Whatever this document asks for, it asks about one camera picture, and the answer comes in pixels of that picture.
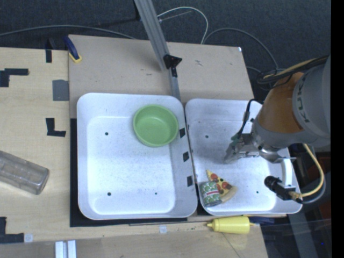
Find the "pizza slice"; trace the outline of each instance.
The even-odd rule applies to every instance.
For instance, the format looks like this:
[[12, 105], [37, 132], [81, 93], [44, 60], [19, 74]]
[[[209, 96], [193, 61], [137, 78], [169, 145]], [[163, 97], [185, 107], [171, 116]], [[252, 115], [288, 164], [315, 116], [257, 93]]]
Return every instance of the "pizza slice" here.
[[213, 173], [210, 170], [206, 170], [206, 175], [210, 182], [216, 182], [217, 189], [219, 190], [220, 197], [222, 202], [228, 201], [234, 196], [238, 188], [234, 185], [231, 185], [223, 178], [219, 177], [217, 174]]

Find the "green bowl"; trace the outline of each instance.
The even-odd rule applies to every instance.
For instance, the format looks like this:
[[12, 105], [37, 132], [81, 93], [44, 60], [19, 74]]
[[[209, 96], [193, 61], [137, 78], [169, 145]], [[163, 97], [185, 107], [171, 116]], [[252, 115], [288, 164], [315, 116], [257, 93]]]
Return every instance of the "green bowl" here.
[[172, 142], [178, 133], [178, 120], [167, 108], [147, 105], [134, 116], [134, 131], [138, 139], [150, 147], [160, 147]]

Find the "can label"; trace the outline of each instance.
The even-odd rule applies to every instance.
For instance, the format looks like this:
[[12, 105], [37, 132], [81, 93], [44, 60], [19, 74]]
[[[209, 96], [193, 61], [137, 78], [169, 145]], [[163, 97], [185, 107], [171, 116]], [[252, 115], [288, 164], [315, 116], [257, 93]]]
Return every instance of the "can label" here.
[[199, 188], [205, 207], [215, 206], [222, 203], [220, 193], [215, 182], [204, 182]]

